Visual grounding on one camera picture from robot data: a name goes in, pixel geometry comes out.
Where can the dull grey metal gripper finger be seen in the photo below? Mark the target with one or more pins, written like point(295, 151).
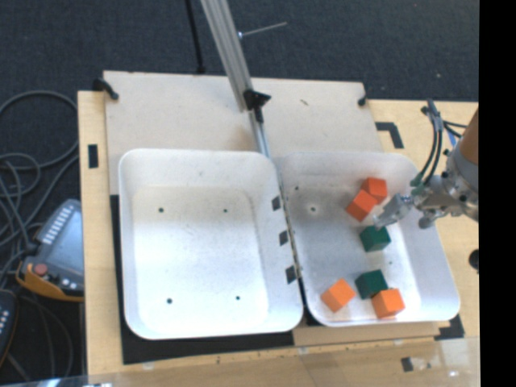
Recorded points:
point(390, 213)

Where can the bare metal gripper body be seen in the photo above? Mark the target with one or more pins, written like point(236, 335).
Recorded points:
point(447, 200)

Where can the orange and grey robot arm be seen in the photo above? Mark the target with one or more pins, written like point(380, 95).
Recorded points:
point(469, 147)

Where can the green cube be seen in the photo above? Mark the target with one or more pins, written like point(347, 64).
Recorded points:
point(375, 238)
point(371, 284)

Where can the orange cube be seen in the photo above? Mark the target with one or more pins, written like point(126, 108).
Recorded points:
point(360, 206)
point(377, 186)
point(338, 295)
point(388, 303)

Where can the white plastic tray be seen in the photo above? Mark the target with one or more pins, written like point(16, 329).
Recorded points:
point(201, 248)
point(334, 252)

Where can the thin black and white rod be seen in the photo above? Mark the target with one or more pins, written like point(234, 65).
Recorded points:
point(291, 240)

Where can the pale wood flat board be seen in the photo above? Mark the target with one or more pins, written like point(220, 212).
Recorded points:
point(181, 111)

